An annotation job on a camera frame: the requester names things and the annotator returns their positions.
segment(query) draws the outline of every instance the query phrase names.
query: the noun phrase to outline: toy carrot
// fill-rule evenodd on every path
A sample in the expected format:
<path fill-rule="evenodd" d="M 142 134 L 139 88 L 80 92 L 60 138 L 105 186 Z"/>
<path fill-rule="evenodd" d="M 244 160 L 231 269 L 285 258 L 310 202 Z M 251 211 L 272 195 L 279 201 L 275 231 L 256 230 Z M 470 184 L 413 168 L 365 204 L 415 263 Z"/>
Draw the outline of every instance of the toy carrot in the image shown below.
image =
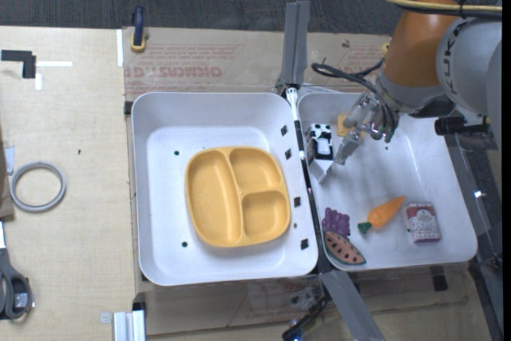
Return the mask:
<path fill-rule="evenodd" d="M 405 202 L 406 196 L 398 196 L 372 208 L 367 214 L 367 222 L 359 223 L 358 229 L 361 233 L 367 233 L 370 228 L 381 228 L 389 222 Z"/>

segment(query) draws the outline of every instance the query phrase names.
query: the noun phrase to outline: yellow plate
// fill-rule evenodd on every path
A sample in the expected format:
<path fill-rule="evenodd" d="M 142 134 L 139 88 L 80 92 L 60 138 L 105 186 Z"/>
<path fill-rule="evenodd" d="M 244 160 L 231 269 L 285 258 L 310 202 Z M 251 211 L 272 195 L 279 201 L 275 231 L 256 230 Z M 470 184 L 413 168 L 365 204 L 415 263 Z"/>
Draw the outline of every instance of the yellow plate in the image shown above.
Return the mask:
<path fill-rule="evenodd" d="M 193 227 L 212 246 L 260 244 L 281 236 L 289 225 L 286 182 L 263 149 L 205 149 L 188 162 L 185 184 Z"/>

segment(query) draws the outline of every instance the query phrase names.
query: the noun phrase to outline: watermelon slice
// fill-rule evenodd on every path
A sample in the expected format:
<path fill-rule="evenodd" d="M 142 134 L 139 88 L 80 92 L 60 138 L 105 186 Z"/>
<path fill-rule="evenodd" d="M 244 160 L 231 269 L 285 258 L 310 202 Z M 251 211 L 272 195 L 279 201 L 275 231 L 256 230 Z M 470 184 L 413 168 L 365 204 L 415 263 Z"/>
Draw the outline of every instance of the watermelon slice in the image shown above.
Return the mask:
<path fill-rule="evenodd" d="M 342 264 L 365 264 L 366 258 L 344 236 L 335 232 L 325 232 L 325 245 L 327 252 Z"/>

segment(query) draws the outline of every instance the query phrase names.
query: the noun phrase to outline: black scissors handle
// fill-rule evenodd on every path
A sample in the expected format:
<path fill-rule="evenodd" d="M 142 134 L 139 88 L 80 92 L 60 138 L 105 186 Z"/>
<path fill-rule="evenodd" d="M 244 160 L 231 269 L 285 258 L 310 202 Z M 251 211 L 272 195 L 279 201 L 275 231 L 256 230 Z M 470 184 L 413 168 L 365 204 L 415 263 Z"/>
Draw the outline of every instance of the black scissors handle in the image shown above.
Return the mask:
<path fill-rule="evenodd" d="M 24 293 L 26 305 L 18 307 L 16 295 Z M 7 249 L 0 248 L 0 314 L 3 312 L 10 319 L 19 319 L 28 312 L 31 304 L 32 290 L 29 281 L 12 267 Z"/>

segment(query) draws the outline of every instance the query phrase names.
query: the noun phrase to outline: gray ring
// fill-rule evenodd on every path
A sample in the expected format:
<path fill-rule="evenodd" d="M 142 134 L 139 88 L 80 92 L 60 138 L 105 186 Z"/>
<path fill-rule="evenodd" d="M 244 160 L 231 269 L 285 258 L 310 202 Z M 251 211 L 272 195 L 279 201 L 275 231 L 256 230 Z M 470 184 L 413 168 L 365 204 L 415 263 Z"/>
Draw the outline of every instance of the gray ring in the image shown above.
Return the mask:
<path fill-rule="evenodd" d="M 61 182 L 60 192 L 50 202 L 48 202 L 47 204 L 43 204 L 41 206 L 34 206 L 31 204 L 23 203 L 16 195 L 16 184 L 19 178 L 33 169 L 48 169 L 55 175 L 57 175 L 57 178 Z M 62 198 L 64 197 L 64 193 L 65 193 L 64 174 L 59 168 L 57 168 L 55 165 L 49 162 L 36 161 L 24 164 L 13 173 L 13 177 L 10 180 L 10 195 L 13 197 L 13 201 L 16 204 L 16 206 L 18 206 L 21 210 L 24 210 L 26 212 L 40 213 L 50 210 L 51 208 L 57 206 L 57 204 L 62 200 Z"/>

